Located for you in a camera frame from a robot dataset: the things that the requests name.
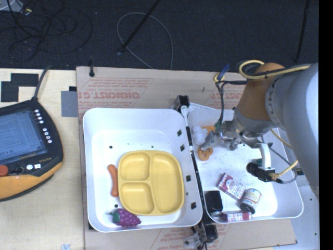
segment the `white plastic tray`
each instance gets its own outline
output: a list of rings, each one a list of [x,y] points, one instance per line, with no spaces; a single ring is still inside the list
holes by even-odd
[[[93,108],[83,117],[87,178],[88,219],[100,232],[194,226],[202,218],[201,199],[189,150],[183,116],[172,109]],[[138,216],[141,224],[124,228],[112,223],[108,213],[122,208],[110,195],[109,164],[118,167],[130,151],[158,150],[174,155],[182,169],[183,207],[164,216]]]
[[[189,125],[201,127],[213,126],[221,114],[217,109],[194,109],[189,114]],[[224,111],[224,120],[232,120],[233,110]],[[286,157],[283,144],[271,132],[264,136],[265,142],[273,142],[272,148]],[[251,161],[261,158],[259,149],[252,149],[247,145],[238,145],[234,151],[229,150],[229,145],[223,141],[213,148],[213,154],[207,161],[201,161],[197,154],[198,145],[194,143],[194,151],[202,184],[205,192],[218,190],[216,187],[221,175],[227,173],[247,188],[255,188],[262,193],[252,220],[294,218],[303,212],[303,201],[296,182],[279,184],[263,182],[246,171],[246,165]],[[271,152],[272,167],[279,173],[288,167],[275,153]],[[293,178],[292,171],[282,175],[284,181]],[[220,191],[223,202],[223,211],[240,211],[239,201]],[[212,218],[215,222],[224,223],[219,218]]]

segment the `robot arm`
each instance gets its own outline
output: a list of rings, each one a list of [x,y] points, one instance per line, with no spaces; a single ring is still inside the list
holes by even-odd
[[[242,71],[250,63],[260,64],[251,76]],[[281,128],[319,200],[318,63],[285,69],[279,64],[251,60],[241,64],[239,72],[248,79],[247,85],[233,120],[224,121],[220,130],[215,130],[215,138],[226,139],[223,135],[232,134],[228,139],[234,137],[259,148],[258,137],[271,128]],[[207,137],[206,142],[216,144],[212,134]],[[201,148],[211,146],[204,143]]]

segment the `red and white box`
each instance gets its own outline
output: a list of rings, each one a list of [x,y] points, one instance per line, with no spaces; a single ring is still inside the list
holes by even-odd
[[[221,212],[220,218],[227,222],[237,222],[237,221],[251,220],[252,214],[251,212],[226,211],[226,212]]]
[[[230,175],[222,174],[221,180],[219,181],[217,188],[225,192],[234,199],[241,199],[245,191],[246,186],[235,180]]]

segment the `sausage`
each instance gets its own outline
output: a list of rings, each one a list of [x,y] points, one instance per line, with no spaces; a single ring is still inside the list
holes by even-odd
[[[111,180],[112,180],[112,190],[111,190],[111,195],[113,197],[119,196],[119,191],[118,191],[118,171],[115,165],[110,164],[108,165],[108,171],[111,175]]]
[[[198,148],[198,156],[202,161],[208,160],[211,154],[213,154],[213,148],[208,148],[206,151],[202,150],[201,147]]]

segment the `can label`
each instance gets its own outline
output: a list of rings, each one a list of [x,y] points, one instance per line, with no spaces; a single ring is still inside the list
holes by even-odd
[[[245,212],[254,214],[261,196],[262,194],[258,190],[253,188],[248,189],[241,201],[240,208]]]

